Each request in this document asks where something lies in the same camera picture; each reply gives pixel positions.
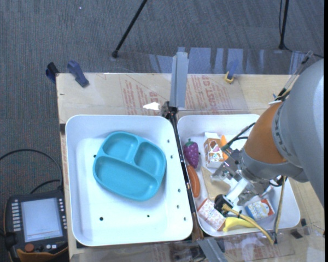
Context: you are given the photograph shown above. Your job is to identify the orange carrot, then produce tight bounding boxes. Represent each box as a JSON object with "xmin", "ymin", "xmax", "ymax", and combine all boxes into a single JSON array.
[{"xmin": 220, "ymin": 134, "xmax": 230, "ymax": 160}]

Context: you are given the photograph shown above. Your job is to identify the white plastic tray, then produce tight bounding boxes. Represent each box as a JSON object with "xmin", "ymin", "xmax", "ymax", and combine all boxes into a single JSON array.
[
  {"xmin": 177, "ymin": 114, "xmax": 301, "ymax": 237},
  {"xmin": 65, "ymin": 114, "xmax": 194, "ymax": 247}
]

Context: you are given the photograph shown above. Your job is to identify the yellow banana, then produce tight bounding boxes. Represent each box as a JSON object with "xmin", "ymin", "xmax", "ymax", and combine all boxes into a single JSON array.
[{"xmin": 222, "ymin": 216, "xmax": 256, "ymax": 233}]

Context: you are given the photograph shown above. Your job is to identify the black block with thin wires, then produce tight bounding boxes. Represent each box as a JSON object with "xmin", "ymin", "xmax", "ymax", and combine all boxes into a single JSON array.
[{"xmin": 161, "ymin": 101, "xmax": 178, "ymax": 117}]

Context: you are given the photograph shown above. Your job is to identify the blue and white carton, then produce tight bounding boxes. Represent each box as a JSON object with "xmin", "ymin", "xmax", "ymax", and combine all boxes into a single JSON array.
[{"xmin": 244, "ymin": 198, "xmax": 276, "ymax": 221}]

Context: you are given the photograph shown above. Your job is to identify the orange sausage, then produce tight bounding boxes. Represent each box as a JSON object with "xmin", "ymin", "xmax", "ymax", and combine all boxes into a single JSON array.
[{"xmin": 186, "ymin": 164, "xmax": 201, "ymax": 198}]

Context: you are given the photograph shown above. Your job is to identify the orange and white carton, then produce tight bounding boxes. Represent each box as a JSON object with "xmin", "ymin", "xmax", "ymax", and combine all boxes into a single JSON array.
[{"xmin": 203, "ymin": 132, "xmax": 225, "ymax": 169}]

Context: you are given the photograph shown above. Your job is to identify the blue divided plate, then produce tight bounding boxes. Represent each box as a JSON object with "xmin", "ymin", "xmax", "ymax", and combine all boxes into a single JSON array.
[{"xmin": 92, "ymin": 130, "xmax": 167, "ymax": 201}]

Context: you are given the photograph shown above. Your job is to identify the black cylinder on white bracket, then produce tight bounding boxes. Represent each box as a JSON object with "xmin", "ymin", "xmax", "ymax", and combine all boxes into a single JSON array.
[{"xmin": 213, "ymin": 179, "xmax": 249, "ymax": 215}]

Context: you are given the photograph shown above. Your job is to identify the brown cardboard board red print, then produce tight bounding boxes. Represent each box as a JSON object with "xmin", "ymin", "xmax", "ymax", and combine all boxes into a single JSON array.
[{"xmin": 56, "ymin": 73, "xmax": 325, "ymax": 262}]

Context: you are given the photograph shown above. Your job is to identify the pink and white carton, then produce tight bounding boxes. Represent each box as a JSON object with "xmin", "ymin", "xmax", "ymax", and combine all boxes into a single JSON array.
[{"xmin": 196, "ymin": 198, "xmax": 226, "ymax": 231}]

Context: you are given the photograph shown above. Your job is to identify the tan bread slice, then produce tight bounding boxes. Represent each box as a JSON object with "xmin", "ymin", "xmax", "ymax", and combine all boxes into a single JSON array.
[{"xmin": 201, "ymin": 166, "xmax": 232, "ymax": 201}]

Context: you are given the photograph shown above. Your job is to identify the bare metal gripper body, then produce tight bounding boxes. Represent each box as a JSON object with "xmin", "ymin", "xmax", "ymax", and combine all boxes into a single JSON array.
[{"xmin": 224, "ymin": 149, "xmax": 273, "ymax": 199}]

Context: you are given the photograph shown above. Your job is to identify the purple grapes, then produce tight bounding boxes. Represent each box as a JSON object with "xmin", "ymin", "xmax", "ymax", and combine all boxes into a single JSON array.
[{"xmin": 183, "ymin": 138, "xmax": 200, "ymax": 169}]

